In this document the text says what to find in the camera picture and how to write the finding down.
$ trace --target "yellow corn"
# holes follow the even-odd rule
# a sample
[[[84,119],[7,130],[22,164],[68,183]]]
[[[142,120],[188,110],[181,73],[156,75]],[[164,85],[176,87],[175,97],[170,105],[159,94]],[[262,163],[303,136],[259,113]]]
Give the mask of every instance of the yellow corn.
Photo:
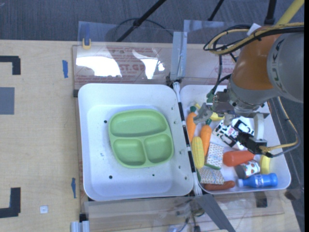
[[[194,137],[192,139],[191,150],[195,167],[197,169],[202,168],[204,166],[205,156],[202,139],[200,137]]]

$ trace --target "white plastic tray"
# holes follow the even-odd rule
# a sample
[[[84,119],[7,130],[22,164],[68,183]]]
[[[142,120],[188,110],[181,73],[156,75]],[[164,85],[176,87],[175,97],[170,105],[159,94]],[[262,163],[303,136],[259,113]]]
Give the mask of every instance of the white plastic tray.
[[[183,196],[193,176],[183,137],[175,92],[164,85],[86,84],[78,93],[83,178],[87,196],[95,201]],[[174,154],[163,164],[127,168],[113,155],[108,121],[117,112],[153,108],[169,123]]]
[[[194,104],[194,102],[197,102],[201,105],[206,100],[206,94],[212,88],[213,86],[208,86],[208,85],[187,85],[181,89],[180,95],[181,95],[181,100],[183,104],[183,110],[184,110],[183,113],[185,117],[187,116],[189,112],[189,108],[192,105],[192,103]],[[224,88],[226,88],[226,86],[218,86],[217,91],[223,91]],[[263,113],[269,113],[269,107],[267,103],[265,103],[265,106],[263,108],[260,108],[258,111],[263,112]],[[242,118],[242,121],[254,129],[253,119]],[[211,122],[212,129],[214,129],[218,123],[219,122],[215,122],[215,121]],[[202,126],[202,123],[199,123],[195,131],[195,136],[198,136],[201,126]],[[264,139],[267,140],[267,145],[268,146],[280,145],[280,141],[279,141],[271,115],[269,115],[265,119],[264,127],[265,127]],[[211,135],[211,142],[224,146],[225,152],[229,150],[233,150],[215,135]],[[281,148],[273,150],[271,153],[277,154],[279,152],[282,152]],[[259,161],[260,156],[256,155],[254,159]],[[275,173],[278,177],[278,185],[276,187],[266,187],[266,188],[260,188],[260,189],[251,188],[251,187],[240,188],[236,184],[235,187],[231,189],[218,190],[218,191],[207,191],[207,192],[211,194],[231,194],[231,193],[254,192],[254,191],[264,191],[264,190],[279,190],[279,189],[286,189],[290,185],[291,175],[290,175],[290,171],[289,171],[284,155],[272,158],[270,160],[270,172]],[[227,167],[223,165],[221,169],[221,173],[224,176],[225,181],[233,180],[235,181],[235,183],[237,183],[238,176],[234,170],[234,167]]]

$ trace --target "green divided plate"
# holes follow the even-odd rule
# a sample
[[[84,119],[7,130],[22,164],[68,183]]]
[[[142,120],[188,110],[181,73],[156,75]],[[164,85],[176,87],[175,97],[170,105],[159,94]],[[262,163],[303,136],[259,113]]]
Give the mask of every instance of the green divided plate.
[[[173,156],[169,124],[157,110],[134,109],[116,113],[110,119],[108,130],[114,155],[126,167],[155,166]]]

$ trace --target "wooden table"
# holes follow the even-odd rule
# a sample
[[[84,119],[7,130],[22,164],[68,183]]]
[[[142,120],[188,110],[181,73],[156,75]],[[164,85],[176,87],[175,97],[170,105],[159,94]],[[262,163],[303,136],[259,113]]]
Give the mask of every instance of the wooden table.
[[[12,188],[20,188],[21,195],[20,213],[0,218],[0,231],[70,231],[70,223],[79,220],[79,143],[72,57],[76,44],[0,41],[0,56],[21,59],[20,75],[12,74],[12,63],[0,62],[0,87],[14,88],[14,114],[0,114],[0,214],[1,210],[8,211],[3,209],[10,206]],[[68,76],[63,72],[66,63]],[[274,200],[272,206],[277,212],[271,216],[252,209],[249,217],[235,217],[227,197],[216,199],[236,231],[300,231],[284,191],[272,195],[270,200]],[[207,216],[199,217],[197,222],[202,230],[220,231]],[[155,227],[130,231],[166,230]]]

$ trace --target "yellow cable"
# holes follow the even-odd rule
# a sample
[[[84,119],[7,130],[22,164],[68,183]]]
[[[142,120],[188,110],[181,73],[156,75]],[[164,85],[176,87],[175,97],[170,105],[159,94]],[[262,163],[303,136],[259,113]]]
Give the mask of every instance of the yellow cable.
[[[305,0],[294,0],[276,24],[288,23],[304,3]]]
[[[235,45],[233,45],[233,46],[231,46],[231,47],[229,47],[227,49],[224,49],[224,50],[221,50],[221,51],[210,50],[210,52],[212,52],[214,54],[218,54],[218,55],[228,54],[228,53],[232,52],[234,49],[236,49],[237,47],[239,47],[240,45],[243,45],[246,42],[248,42],[248,41],[250,41],[250,40],[252,40],[254,38],[258,38],[259,35],[261,35],[261,34],[263,34],[265,32],[272,31],[272,30],[275,30],[275,29],[284,29],[284,28],[287,28],[287,27],[291,28],[291,27],[304,26],[304,24],[305,23],[303,23],[303,22],[294,22],[294,23],[286,23],[286,24],[274,25],[274,26],[262,29],[260,31],[257,31],[254,34],[249,35],[248,37],[242,39],[237,44],[235,44]]]
[[[248,29],[231,29],[231,30],[224,31],[224,32],[218,34],[217,36],[215,36],[215,37],[209,42],[209,44],[208,44],[208,49],[211,49],[213,43],[214,43],[216,40],[220,39],[220,38],[221,38],[222,36],[224,36],[224,35],[227,35],[227,34],[229,34],[229,33],[234,33],[234,32],[248,32],[248,31],[249,31]]]
[[[284,107],[283,107],[283,104],[282,104],[282,101],[281,101],[281,98],[278,97],[278,101],[279,101],[279,104],[282,108],[282,111],[285,115],[285,117],[287,118],[287,121],[290,123],[290,125],[293,127],[293,129],[295,130],[295,132],[297,133],[297,130],[295,128],[295,126],[293,125],[293,123],[291,122],[288,114],[286,113]],[[291,147],[291,146],[294,146],[298,143],[298,138],[296,137],[296,141],[294,143],[290,143],[290,144],[284,144],[284,145],[277,145],[277,146],[272,146],[272,147],[267,147],[267,146],[260,146],[259,148],[263,151],[263,152],[269,152],[273,149],[278,149],[278,148],[285,148],[285,147]]]

